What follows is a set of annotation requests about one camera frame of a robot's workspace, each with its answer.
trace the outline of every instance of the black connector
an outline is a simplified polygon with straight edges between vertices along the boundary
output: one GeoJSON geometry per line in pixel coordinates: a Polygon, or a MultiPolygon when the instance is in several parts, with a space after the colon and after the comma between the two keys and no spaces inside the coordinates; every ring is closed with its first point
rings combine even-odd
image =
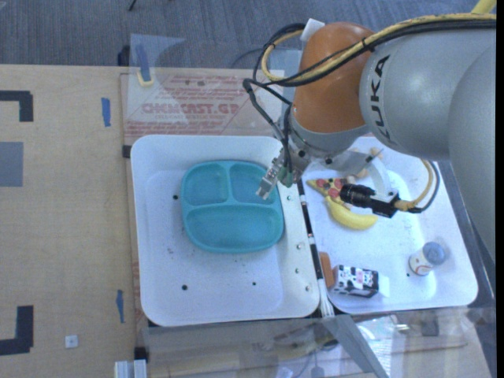
{"type": "Polygon", "coordinates": [[[397,212],[394,203],[399,200],[399,195],[396,193],[392,197],[387,198],[387,201],[374,198],[376,192],[364,185],[354,185],[345,183],[341,188],[339,197],[345,202],[350,203],[362,209],[371,209],[374,214],[391,218],[397,212]]]}

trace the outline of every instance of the banana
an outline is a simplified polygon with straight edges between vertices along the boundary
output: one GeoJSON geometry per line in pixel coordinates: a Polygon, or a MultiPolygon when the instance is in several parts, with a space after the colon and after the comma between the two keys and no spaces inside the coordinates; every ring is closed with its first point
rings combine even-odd
{"type": "Polygon", "coordinates": [[[378,216],[375,214],[358,214],[350,211],[343,205],[340,198],[334,200],[330,196],[325,196],[325,201],[332,217],[345,227],[365,230],[371,228],[378,220],[378,216]]]}

